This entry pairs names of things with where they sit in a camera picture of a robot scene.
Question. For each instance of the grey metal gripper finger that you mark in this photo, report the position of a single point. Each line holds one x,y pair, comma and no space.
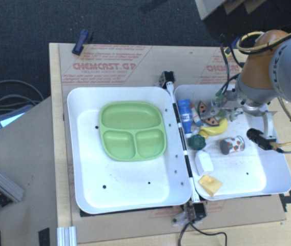
216,104
208,113

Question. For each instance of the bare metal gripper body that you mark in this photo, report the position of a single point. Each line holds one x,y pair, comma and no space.
233,104

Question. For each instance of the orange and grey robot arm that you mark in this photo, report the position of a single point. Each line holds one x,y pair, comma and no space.
286,68

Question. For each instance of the watermelon slice toy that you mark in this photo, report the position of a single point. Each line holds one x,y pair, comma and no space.
201,107
211,122

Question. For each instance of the small white bottle red cap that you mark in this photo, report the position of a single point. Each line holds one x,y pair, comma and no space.
196,117

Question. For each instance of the yellow banana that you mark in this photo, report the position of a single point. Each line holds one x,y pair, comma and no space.
216,130

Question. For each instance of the blue bottle with white cap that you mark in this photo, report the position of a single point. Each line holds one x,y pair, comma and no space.
184,113

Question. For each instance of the green broccoli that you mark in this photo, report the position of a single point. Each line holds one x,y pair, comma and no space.
196,142

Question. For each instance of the white can with strawberry print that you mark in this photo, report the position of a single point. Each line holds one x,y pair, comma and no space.
233,144

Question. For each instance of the thin black and white rod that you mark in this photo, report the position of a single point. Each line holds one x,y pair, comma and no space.
184,147

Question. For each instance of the white carton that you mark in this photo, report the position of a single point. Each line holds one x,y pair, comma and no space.
204,163

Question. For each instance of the white plastic tray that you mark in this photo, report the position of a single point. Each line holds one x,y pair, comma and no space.
125,183
245,170

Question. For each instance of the yellow cheese wedge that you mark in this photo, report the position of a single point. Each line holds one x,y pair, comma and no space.
209,184

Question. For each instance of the green divided plate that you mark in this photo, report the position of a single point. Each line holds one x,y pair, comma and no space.
131,131

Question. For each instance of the brown cardboard board red print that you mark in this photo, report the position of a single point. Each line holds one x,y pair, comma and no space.
145,60

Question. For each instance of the black cylinder on white bracket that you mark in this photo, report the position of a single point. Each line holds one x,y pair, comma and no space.
259,137

